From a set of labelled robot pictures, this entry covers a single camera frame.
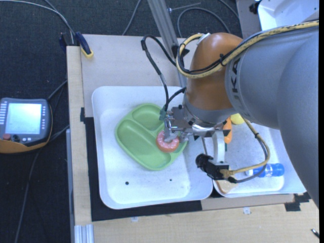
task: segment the screen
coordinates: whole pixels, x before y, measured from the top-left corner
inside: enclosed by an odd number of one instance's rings
[[[42,104],[10,103],[7,115],[6,133],[39,134],[41,128]]]

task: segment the yellow cable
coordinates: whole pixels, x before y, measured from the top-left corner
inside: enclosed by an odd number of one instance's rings
[[[288,26],[283,26],[283,27],[279,27],[279,28],[275,28],[269,31],[265,31],[263,33],[260,33],[254,37],[252,37],[250,40],[246,41],[242,46],[236,48],[228,57],[226,57],[222,64],[218,64],[216,65],[214,68],[205,71],[203,73],[200,74],[191,74],[191,73],[187,73],[185,71],[183,71],[181,69],[181,67],[179,66],[178,63],[178,56],[176,58],[176,65],[177,65],[177,69],[178,71],[184,75],[185,77],[188,78],[201,78],[201,77],[205,77],[208,75],[211,75],[219,70],[221,70],[221,68],[226,65],[228,62],[230,62],[233,58],[235,58],[237,55],[239,55],[240,53],[242,53],[244,50],[246,50],[248,47],[250,47],[251,45],[276,34],[279,33],[284,33],[284,32],[288,32],[291,30],[297,30],[297,29],[305,29],[305,28],[311,28],[311,27],[315,27],[315,26],[319,26],[319,20],[316,21],[310,21],[310,22],[305,22],[305,23],[300,23],[300,24],[294,24],[294,25],[288,25]],[[188,45],[188,43],[190,43],[191,41],[193,41],[194,39],[197,39],[198,37],[201,37],[203,34],[201,33],[197,33],[194,34],[192,36],[190,36],[189,38],[187,38],[179,47],[179,55],[182,55],[183,50],[185,49],[186,45]]]
[[[251,123],[247,119],[245,119],[245,118],[243,118],[243,119],[246,122],[246,124],[248,125],[248,127],[250,128],[250,130],[253,132],[255,137],[258,138],[263,143],[263,145],[265,146],[265,149],[266,149],[266,152],[267,152],[267,157],[263,162],[261,162],[259,164],[256,164],[256,165],[246,167],[246,168],[240,168],[240,169],[236,169],[236,170],[221,169],[220,172],[224,175],[224,178],[228,178],[228,177],[230,177],[230,176],[232,176],[232,175],[234,175],[236,173],[241,173],[241,172],[245,172],[245,171],[248,171],[248,170],[251,170],[251,169],[262,167],[265,164],[267,164],[269,159],[270,159],[270,149],[269,149],[268,145],[262,139],[260,134],[253,128]]]

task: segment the button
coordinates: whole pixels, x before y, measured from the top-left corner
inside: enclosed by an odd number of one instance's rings
[[[2,135],[2,138],[3,138],[4,140],[11,140],[11,135],[10,135],[10,134],[7,134],[7,133],[4,133],[4,134]]]

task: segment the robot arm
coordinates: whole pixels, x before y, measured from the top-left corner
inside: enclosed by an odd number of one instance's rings
[[[189,38],[199,41],[190,69],[181,63],[186,41],[178,49],[177,68],[188,83],[181,107],[165,116],[165,141],[178,133],[184,141],[224,132],[224,121],[234,113],[279,129],[297,174],[319,207],[318,32],[318,21],[313,21],[245,41],[227,33]],[[199,156],[197,164],[209,175],[226,168],[208,156]]]

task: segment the green plate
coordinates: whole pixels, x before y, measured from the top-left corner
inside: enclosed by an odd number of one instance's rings
[[[159,120],[160,107],[141,104],[129,112],[116,126],[115,136],[120,147],[136,162],[149,170],[162,170],[183,151],[187,142],[180,143],[171,153],[159,150],[155,140],[164,122]]]

